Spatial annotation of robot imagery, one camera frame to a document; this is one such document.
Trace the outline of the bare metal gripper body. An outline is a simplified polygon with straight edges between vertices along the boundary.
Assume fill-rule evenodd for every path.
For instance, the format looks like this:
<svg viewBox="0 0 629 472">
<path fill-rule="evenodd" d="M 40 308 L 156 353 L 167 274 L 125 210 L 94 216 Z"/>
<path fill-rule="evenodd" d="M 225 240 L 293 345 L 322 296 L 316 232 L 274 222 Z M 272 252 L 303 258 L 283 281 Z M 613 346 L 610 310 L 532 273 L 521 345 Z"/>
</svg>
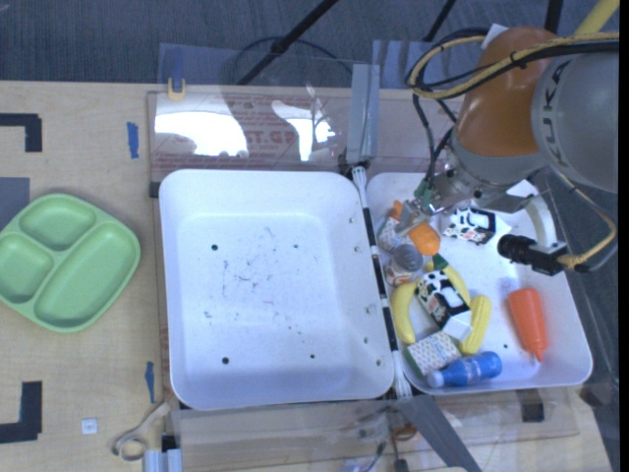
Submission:
<svg viewBox="0 0 629 472">
<path fill-rule="evenodd" d="M 414 205 L 431 206 L 441 213 L 466 207 L 475 200 L 490 201 L 498 194 L 498 182 L 471 170 L 462 161 L 447 161 L 441 168 L 432 162 L 414 191 Z"/>
</svg>

